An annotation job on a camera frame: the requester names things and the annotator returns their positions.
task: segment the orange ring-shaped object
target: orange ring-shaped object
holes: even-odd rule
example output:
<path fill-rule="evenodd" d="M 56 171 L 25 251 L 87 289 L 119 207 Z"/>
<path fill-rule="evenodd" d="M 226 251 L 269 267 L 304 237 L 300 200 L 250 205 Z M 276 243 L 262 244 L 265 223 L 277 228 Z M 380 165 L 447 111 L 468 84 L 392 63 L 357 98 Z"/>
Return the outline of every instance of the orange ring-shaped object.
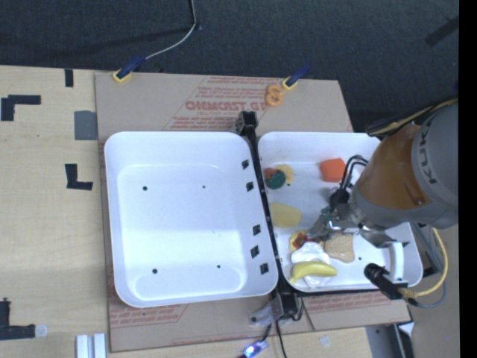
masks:
<path fill-rule="evenodd" d="M 278 85 L 268 85 L 265 103 L 268 106 L 276 107 L 283 101 L 283 90 Z"/>

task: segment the hole in bin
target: hole in bin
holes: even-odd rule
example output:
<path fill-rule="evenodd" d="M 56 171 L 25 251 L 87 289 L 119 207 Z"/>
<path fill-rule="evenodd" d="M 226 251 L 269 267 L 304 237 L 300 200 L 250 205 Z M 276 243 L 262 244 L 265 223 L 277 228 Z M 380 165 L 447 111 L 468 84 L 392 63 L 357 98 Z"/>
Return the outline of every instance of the hole in bin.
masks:
<path fill-rule="evenodd" d="M 258 245 L 255 245 L 252 249 L 250 249 L 250 254 L 252 255 L 252 258 L 254 258 L 259 253 L 260 250 Z"/>
<path fill-rule="evenodd" d="M 265 273 L 268 272 L 268 264 L 267 264 L 267 263 L 260 265 L 260 272 L 261 272 L 262 274 L 265 274 Z"/>

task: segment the yellow cable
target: yellow cable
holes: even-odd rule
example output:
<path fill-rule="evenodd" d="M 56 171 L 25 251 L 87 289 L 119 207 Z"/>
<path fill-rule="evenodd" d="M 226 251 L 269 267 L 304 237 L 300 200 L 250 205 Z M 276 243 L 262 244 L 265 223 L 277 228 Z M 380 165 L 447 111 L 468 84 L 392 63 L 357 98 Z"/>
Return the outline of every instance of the yellow cable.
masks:
<path fill-rule="evenodd" d="M 423 290 L 422 292 L 415 292 L 413 290 L 409 290 L 409 289 L 406 289 L 406 288 L 398 289 L 399 293 L 401 293 L 404 298 L 418 298 L 418 297 L 422 297 L 424 295 L 429 295 L 429 294 L 435 292 L 437 290 L 437 288 L 439 288 L 439 286 L 441 286 L 442 283 L 444 282 L 444 280 L 446 279 L 447 270 L 449 268 L 449 260 L 447 258 L 446 248 L 444 247 L 444 243 L 442 242 L 442 239 L 440 238 L 438 231 L 434 227 L 432 228 L 432 233 L 435 235 L 435 238 L 437 240 L 437 243 L 439 244 L 439 248 L 440 248 L 440 250 L 442 252 L 442 255 L 443 255 L 444 267 L 443 267 L 443 270 L 442 270 L 442 275 L 440 276 L 439 281 L 433 287 L 431 287 L 427 290 Z"/>

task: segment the white plastic tray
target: white plastic tray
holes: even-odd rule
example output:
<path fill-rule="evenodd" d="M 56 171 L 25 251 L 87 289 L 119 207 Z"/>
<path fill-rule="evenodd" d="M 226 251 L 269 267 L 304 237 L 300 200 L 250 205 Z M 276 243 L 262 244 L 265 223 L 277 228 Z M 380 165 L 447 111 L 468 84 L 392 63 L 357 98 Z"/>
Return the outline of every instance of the white plastic tray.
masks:
<path fill-rule="evenodd" d="M 122 132 L 105 161 L 119 297 L 133 307 L 269 293 L 278 273 L 248 144 Z"/>
<path fill-rule="evenodd" d="M 288 249 L 290 235 L 296 230 L 307 230 L 312 227 L 320 215 L 320 210 L 328 205 L 330 190 L 338 186 L 337 183 L 326 183 L 321 179 L 320 162 L 338 157 L 347 162 L 355 154 L 369 159 L 378 144 L 377 139 L 358 133 L 275 132 L 262 136 L 259 141 L 262 169 L 288 164 L 294 170 L 294 180 L 290 185 L 279 189 L 267 189 L 268 202 L 287 204 L 302 214 L 301 221 L 296 227 L 274 226 L 278 253 L 287 280 L 291 276 L 293 266 Z M 355 178 L 359 176 L 360 171 L 359 166 L 353 170 Z M 401 224 L 386 232 L 397 241 L 408 244 L 404 248 L 396 246 L 392 249 L 378 249 L 356 235 L 353 237 L 354 261 L 344 263 L 331 259 L 332 265 L 338 270 L 338 274 L 331 280 L 327 280 L 324 285 L 317 288 L 308 286 L 304 279 L 290 284 L 302 292 L 375 289 L 376 287 L 364 276 L 364 267 L 368 263 L 375 263 L 386 267 L 396 276 L 402 275 L 395 278 L 401 278 L 408 282 L 409 286 L 416 285 L 422 278 L 423 267 L 410 224 Z"/>

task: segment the wooden surface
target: wooden surface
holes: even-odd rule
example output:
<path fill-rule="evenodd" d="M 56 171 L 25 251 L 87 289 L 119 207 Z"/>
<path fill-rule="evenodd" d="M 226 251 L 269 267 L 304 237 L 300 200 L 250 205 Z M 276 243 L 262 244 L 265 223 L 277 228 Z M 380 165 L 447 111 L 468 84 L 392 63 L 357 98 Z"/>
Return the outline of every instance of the wooden surface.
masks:
<path fill-rule="evenodd" d="M 106 333 L 107 294 L 98 143 L 75 140 L 74 112 L 95 112 L 93 71 L 75 70 L 65 87 L 62 69 L 0 66 L 0 96 L 41 95 L 41 105 L 16 105 L 0 122 L 0 298 L 10 324 L 44 324 L 46 337 L 0 341 L 0 357 L 74 357 L 75 336 Z M 66 188 L 65 164 L 91 191 Z M 329 346 L 320 343 L 326 336 Z M 281 357 L 277 337 L 260 356 Z M 238 357 L 252 340 L 109 357 Z M 370 358 L 364 328 L 284 336 L 293 357 Z"/>

